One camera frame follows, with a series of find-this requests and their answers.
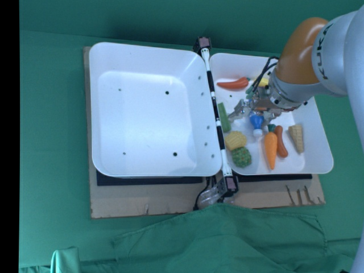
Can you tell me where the beige ice cream cone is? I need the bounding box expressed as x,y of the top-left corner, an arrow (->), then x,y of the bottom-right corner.
288,124 -> 304,154

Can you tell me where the orange sausage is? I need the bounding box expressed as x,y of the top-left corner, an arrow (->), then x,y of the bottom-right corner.
274,125 -> 289,158

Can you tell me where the green cucumber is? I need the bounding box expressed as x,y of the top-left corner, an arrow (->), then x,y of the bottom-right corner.
217,102 -> 232,133

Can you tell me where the brown cardboard board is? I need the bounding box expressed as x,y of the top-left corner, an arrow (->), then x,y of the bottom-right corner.
83,46 -> 326,220

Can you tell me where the red chili pepper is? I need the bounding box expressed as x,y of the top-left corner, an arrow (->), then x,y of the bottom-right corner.
216,76 -> 251,90

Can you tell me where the blue and white bottle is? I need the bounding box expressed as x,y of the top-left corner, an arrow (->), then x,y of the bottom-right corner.
249,113 -> 265,138

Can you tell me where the orange carrot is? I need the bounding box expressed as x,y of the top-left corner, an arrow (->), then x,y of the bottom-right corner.
263,123 -> 278,171

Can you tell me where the white plastic tray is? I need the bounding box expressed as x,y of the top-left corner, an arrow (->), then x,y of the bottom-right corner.
88,42 -> 223,179
209,52 -> 334,176

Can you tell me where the black block with wires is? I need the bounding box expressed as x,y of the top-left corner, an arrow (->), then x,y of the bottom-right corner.
217,175 -> 239,198
193,36 -> 213,53

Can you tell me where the black and white thin rod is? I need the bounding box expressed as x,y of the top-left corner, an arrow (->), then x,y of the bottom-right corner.
200,48 -> 234,179

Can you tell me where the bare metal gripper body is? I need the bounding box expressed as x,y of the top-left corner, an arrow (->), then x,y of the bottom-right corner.
249,91 -> 302,119

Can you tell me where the green bumpy toy vegetable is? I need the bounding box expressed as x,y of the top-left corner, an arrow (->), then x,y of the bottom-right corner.
231,146 -> 253,168

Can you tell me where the green cloth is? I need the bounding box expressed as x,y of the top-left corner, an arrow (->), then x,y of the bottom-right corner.
51,203 -> 362,273

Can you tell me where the yellow corn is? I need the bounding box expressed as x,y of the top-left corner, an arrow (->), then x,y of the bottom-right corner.
225,131 -> 247,151

